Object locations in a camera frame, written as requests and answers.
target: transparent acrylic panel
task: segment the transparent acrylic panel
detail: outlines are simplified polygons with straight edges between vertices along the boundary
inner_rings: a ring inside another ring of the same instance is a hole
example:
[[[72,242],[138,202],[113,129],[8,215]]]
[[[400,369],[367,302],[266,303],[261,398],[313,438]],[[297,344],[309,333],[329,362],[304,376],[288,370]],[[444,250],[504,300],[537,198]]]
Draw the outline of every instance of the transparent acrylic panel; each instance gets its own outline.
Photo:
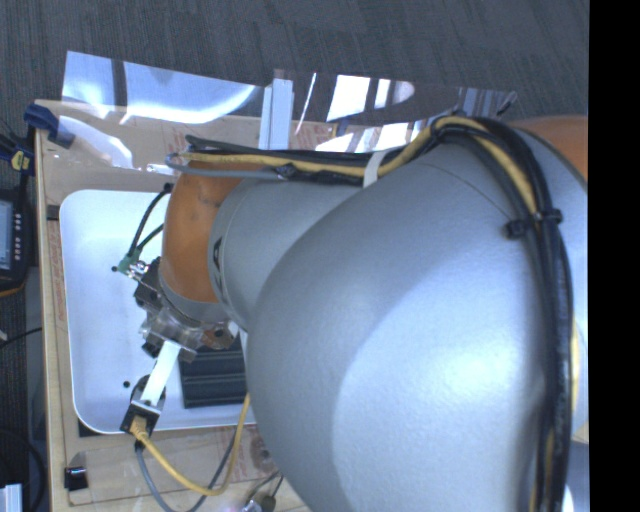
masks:
[[[65,157],[175,174],[185,136],[261,149],[369,152],[405,145],[435,117],[499,117],[512,91],[275,70],[245,84],[69,52],[54,113],[77,137]]]

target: gray cable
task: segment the gray cable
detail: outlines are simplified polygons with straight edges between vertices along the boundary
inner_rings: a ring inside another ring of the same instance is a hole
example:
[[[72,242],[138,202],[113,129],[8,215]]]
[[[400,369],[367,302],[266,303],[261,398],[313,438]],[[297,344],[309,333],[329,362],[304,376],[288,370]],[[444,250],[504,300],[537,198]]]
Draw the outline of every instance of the gray cable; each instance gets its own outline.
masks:
[[[207,178],[238,178],[270,181],[283,180],[280,175],[273,171],[222,171],[218,169],[199,169],[196,167],[189,167],[188,165],[180,165],[171,161],[177,156],[179,156],[177,153],[167,155],[164,160],[165,164],[168,167],[185,174],[195,174],[196,176],[205,176]]]
[[[234,438],[235,438],[235,430],[233,435],[231,436],[231,441],[229,442],[229,446],[227,446],[227,450],[224,452],[224,455],[222,456],[222,460],[218,465],[218,469],[213,475],[211,482],[207,486],[209,489],[213,488],[213,486],[216,484],[216,482],[218,481],[218,478],[220,477],[220,474],[222,473],[222,469],[224,468],[224,465],[227,463],[227,459],[231,454],[231,448],[233,447]],[[173,510],[169,505],[167,505],[167,502],[162,499],[162,496],[160,495],[160,492],[158,491],[156,484],[153,482],[153,479],[149,474],[149,468],[147,468],[147,463],[145,462],[144,457],[142,455],[142,450],[143,450],[142,445],[140,443],[135,443],[136,458],[138,459],[138,464],[140,465],[142,476],[144,477],[145,482],[147,482],[147,486],[149,487],[151,494],[153,495],[154,499],[158,502],[158,505],[160,505],[162,510],[164,510],[165,512],[177,512],[176,510]],[[204,495],[200,496],[200,499],[196,501],[195,505],[191,507],[189,510],[187,510],[186,512],[195,512],[200,508],[200,506],[204,503],[204,500],[206,500],[207,498],[208,496],[204,496]]]

